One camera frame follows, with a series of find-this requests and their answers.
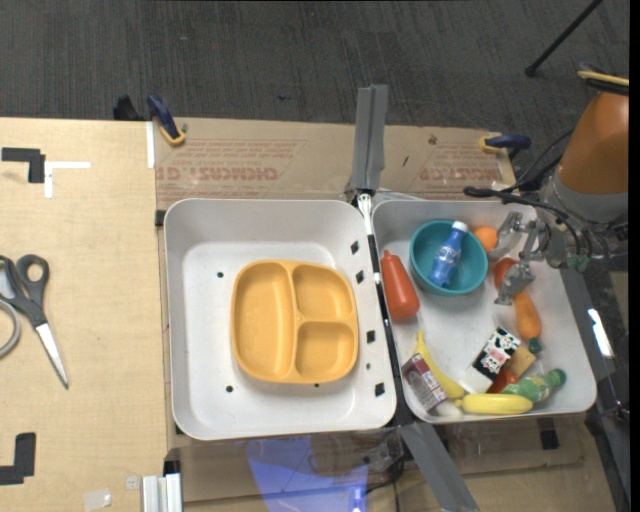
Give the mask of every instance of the scissors blade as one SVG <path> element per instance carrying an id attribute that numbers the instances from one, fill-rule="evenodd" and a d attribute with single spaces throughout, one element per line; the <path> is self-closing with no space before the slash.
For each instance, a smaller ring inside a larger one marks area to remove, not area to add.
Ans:
<path id="1" fill-rule="evenodd" d="M 51 364 L 53 364 L 53 368 L 56 370 L 58 377 L 62 381 L 62 384 L 65 388 L 69 389 L 69 379 L 67 379 L 67 373 L 64 371 L 64 366 L 62 366 L 62 358 L 60 357 L 60 353 L 58 352 L 58 347 L 56 346 L 56 342 L 53 339 L 53 333 L 51 332 L 51 328 L 48 323 L 44 323 L 36 327 L 36 331 L 40 336 L 40 340 L 44 345 L 45 350 L 47 351 L 47 355 L 51 360 Z"/>

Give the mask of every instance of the red bottle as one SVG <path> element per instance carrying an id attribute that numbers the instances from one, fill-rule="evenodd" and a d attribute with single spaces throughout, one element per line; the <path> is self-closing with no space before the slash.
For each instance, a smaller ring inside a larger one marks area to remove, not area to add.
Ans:
<path id="1" fill-rule="evenodd" d="M 402 320 L 415 315 L 420 309 L 420 300 L 400 258 L 385 249 L 380 267 L 391 318 Z"/>

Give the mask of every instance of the blue bowl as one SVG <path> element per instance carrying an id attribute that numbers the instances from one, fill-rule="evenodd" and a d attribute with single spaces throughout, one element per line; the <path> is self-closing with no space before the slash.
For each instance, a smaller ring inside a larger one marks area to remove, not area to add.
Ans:
<path id="1" fill-rule="evenodd" d="M 438 286 L 428 278 L 438 247 L 451 234 L 452 220 L 432 220 L 413 233 L 409 247 L 411 275 L 423 290 L 436 295 L 458 296 L 471 293 L 487 277 L 489 259 L 480 240 L 471 233 L 462 238 L 460 261 L 447 288 Z"/>

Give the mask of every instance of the blue bottle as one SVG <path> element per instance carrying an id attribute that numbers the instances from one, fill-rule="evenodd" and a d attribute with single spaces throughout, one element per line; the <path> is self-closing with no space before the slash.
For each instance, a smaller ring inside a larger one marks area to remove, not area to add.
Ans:
<path id="1" fill-rule="evenodd" d="M 429 280 L 442 288 L 447 288 L 451 276 L 458 266 L 462 249 L 462 238 L 469 230 L 464 222 L 455 221 L 451 226 L 449 238 L 438 248 L 433 260 Z"/>

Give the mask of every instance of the yellow banana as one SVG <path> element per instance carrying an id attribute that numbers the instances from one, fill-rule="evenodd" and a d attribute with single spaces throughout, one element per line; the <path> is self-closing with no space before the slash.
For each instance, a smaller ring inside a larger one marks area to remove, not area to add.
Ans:
<path id="1" fill-rule="evenodd" d="M 471 394 L 456 400 L 455 404 L 469 414 L 522 414 L 533 407 L 528 398 L 502 393 Z"/>
<path id="2" fill-rule="evenodd" d="M 413 349 L 413 353 L 421 354 L 422 357 L 424 357 L 424 360 L 429 365 L 429 368 L 431 368 L 433 376 L 438 380 L 438 382 L 442 386 L 442 389 L 444 389 L 444 392 L 447 394 L 447 398 L 454 399 L 463 396 L 465 391 L 462 386 L 455 380 L 450 379 L 444 373 L 442 373 L 442 371 L 440 371 L 440 369 L 436 366 L 436 363 L 434 363 L 433 358 L 431 357 L 431 353 L 429 352 L 429 349 L 424 342 L 424 332 L 418 331 L 416 338 L 416 348 Z"/>

